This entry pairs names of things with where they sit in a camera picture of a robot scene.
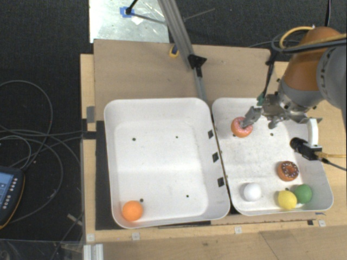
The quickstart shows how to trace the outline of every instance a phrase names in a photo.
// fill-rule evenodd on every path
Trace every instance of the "white tray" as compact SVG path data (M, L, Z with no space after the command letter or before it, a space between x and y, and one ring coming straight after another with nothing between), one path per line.
M114 220L124 228L219 219L230 209L211 113L196 98L115 100L104 111ZM143 216L121 215L143 200Z
M269 121L261 117L246 138L234 137L230 125L234 118L244 116L256 99L221 98L213 103L213 117L220 145L224 169L232 203L244 215L264 215L281 212L326 210L333 203L333 195L323 165L308 161L290 148L294 137L307 140L308 129L293 121L280 122L270 130ZM292 182L279 179L276 167L281 161L292 161L299 167L299 176ZM247 183L258 183L262 196L254 202L246 201L243 188ZM312 200L286 211L277 205L278 192L306 183L312 188Z

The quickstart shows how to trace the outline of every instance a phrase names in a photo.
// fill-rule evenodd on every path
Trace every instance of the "wooden table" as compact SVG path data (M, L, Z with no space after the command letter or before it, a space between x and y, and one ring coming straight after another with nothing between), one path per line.
M197 95L191 70L179 58L169 58L169 49L169 44L96 40L94 55L81 55L82 118L87 119L88 131L95 131L95 121L103 120L104 106L114 99ZM268 50L206 45L194 45L194 50L208 58L203 76L209 105L219 97L256 97L264 88ZM285 62L276 63L269 92L276 90L276 77L281 78L286 66ZM324 118L319 124L319 143L324 151L345 154L346 135L340 111L324 101L309 116ZM341 170L325 166L334 204L322 213L256 217L238 214L209 226L96 230L95 149L95 140L83 140L85 234L86 243L104 244L105 259L347 257L347 251L341 249L347 240L346 173ZM345 159L334 162L346 166ZM140 241L133 241L134 233L139 233Z

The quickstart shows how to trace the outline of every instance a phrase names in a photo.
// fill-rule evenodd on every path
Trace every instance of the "black floor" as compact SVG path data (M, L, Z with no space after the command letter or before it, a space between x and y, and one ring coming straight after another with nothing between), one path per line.
M177 0L187 20L192 43L249 46L266 42L299 25L324 25L327 0ZM347 0L332 0L330 26L345 32ZM51 133L81 130L79 55L91 53L88 40L88 0L0 0L0 85L27 80L50 97L54 110ZM12 129L46 132L49 104L31 85L17 82L0 88L0 124ZM0 138L10 133L0 133ZM59 139L80 134L59 136ZM0 165L27 155L22 141L0 141ZM48 144L56 143L52 138ZM68 142L79 155L79 140ZM32 144L33 150L39 145ZM80 167L71 152L55 146L64 178L56 197L42 211L0 231L0 238L58 241L81 213ZM59 162L42 152L27 171L27 183L14 220L43 205L60 180ZM76 226L67 240L80 238Z

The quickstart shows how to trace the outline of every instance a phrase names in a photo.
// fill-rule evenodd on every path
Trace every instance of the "green ball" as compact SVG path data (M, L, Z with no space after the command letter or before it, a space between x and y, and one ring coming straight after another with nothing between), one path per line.
M309 202L312 198L312 190L310 186L302 184L298 186L294 191L295 196L297 197L298 203L305 204Z

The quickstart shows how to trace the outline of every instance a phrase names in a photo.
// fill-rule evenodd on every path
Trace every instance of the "screen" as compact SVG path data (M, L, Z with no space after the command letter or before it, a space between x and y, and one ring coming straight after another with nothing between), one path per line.
M13 175L0 172L0 206L4 202L7 191L11 185Z

